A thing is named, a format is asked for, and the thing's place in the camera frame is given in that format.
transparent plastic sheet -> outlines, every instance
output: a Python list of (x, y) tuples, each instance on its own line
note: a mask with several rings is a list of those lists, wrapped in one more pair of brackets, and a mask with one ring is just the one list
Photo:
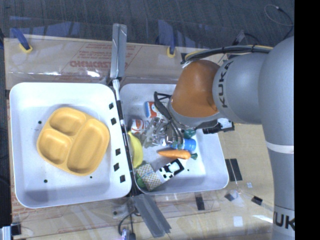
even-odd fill
[[(112, 26), (76, 22), (13, 17), (12, 27), (22, 30), (31, 41), (34, 38), (39, 43), (43, 42), (43, 44), (46, 44), (49, 40), (50, 42), (59, 41), (63, 44), (62, 46), (65, 44), (66, 47), (68, 44), (74, 44), (75, 42), (110, 45), (112, 38)], [(229, 46), (238, 33), (239, 30), (234, 29), (156, 19), (146, 21), (140, 29), (133, 29), (128, 25), (128, 56), (123, 82), (175, 83), (182, 71), (180, 62), (183, 54), (201, 49)], [(143, 39), (143, 43), (139, 39), (141, 34), (146, 37)], [(228, 35), (230, 42), (222, 43), (219, 39), (220, 35)], [(176, 53), (174, 57), (169, 57), (167, 52), (168, 47), (172, 44), (172, 39), (174, 39)], [(10, 36), (7, 40), (10, 42), (17, 41), (13, 36)], [(6, 55), (8, 56), (6, 58), (8, 65), (11, 58), (8, 52), (6, 52)], [(23, 56), (24, 53), (19, 51), (19, 55)], [(51, 65), (54, 70), (57, 70), (55, 68), (55, 58), (49, 56), (48, 59), (48, 62), (52, 61)], [(223, 54), (218, 54), (209, 59), (221, 63), (226, 57)], [(31, 80), (42, 82), (46, 80), (46, 77), (49, 77), (47, 81), (51, 82), (52, 77), (56, 76), (52, 76), (45, 71), (48, 64), (50, 63), (46, 61), (39, 63), (39, 69), (42, 67), (44, 75), (34, 74), (37, 77), (44, 78)], [(6, 73), (7, 89), (10, 89), (10, 86), (13, 86), (16, 82), (12, 81), (11, 76), (8, 75), (8, 68), (6, 68)], [(23, 82), (26, 79), (27, 77), (20, 77), (17, 82)], [(219, 134), (219, 139), (224, 157), (226, 159), (237, 158), (239, 163), (246, 168), (250, 168), (250, 176), (243, 173), (243, 180), (229, 182), (226, 188), (222, 190), (154, 196), (155, 203), (172, 227), (167, 239), (208, 239), (212, 237), (266, 234), (271, 231), (273, 182), (261, 128), (259, 126), (236, 125), (236, 131)], [(118, 224), (132, 209), (128, 208), (128, 204), (131, 202), (130, 197), (29, 209), (23, 207), (15, 198), (13, 183), (12, 173), (12, 225), (19, 226), (21, 230), (21, 234), (15, 235), (14, 239), (53, 236), (62, 233), (92, 232), (96, 229), (99, 229), (97, 233), (93, 235), (88, 233), (86, 239), (96, 239), (95, 234), (104, 234), (109, 232), (109, 229), (111, 232), (109, 234), (110, 239), (119, 239)], [(256, 195), (263, 199), (262, 204), (253, 202)], [(203, 206), (204, 209), (199, 207), (196, 198), (202, 200), (200, 206)], [(134, 228), (138, 229), (135, 231), (138, 236), (137, 239), (153, 238), (141, 217), (133, 215), (132, 219)], [(122, 227), (131, 229), (130, 219), (127, 218)]]

carrot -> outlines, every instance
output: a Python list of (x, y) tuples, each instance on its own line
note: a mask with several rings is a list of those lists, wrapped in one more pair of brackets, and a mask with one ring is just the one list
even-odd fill
[(158, 154), (167, 158), (172, 158), (172, 159), (189, 159), (191, 157), (191, 154), (188, 150), (184, 149), (170, 149), (170, 150), (160, 150), (158, 151)]

white stripe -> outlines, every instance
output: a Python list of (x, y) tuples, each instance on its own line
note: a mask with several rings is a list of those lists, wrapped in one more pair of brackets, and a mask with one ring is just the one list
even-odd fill
[(268, 141), (266, 141), (266, 147), (272, 151), (278, 152), (278, 153), (284, 153), (284, 154), (294, 154), (295, 153), (295, 146), (292, 145), (277, 145), (272, 144)]

yellow banana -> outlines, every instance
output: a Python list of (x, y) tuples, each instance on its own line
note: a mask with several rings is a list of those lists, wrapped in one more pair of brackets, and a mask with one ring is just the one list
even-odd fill
[(128, 132), (128, 135), (130, 137), (130, 145), (132, 150), (132, 165), (133, 168), (137, 168), (139, 165), (141, 165), (144, 159), (142, 145), (140, 140), (134, 136), (131, 131)]

yellow plate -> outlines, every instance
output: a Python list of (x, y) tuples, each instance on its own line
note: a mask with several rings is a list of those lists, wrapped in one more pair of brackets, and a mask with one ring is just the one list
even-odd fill
[(54, 111), (37, 139), (40, 156), (68, 173), (85, 176), (94, 172), (110, 141), (108, 127), (71, 107)]

